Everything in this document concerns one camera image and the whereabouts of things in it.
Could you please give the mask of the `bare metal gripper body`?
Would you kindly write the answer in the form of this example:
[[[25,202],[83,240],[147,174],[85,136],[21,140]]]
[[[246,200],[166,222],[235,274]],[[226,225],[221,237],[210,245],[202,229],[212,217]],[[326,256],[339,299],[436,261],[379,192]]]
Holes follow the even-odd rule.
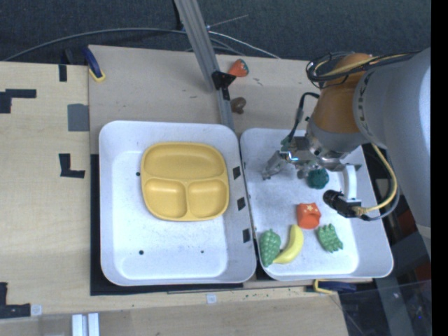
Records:
[[[287,136],[281,141],[281,152],[299,169],[319,166],[341,172],[342,160],[360,145],[361,136]]]

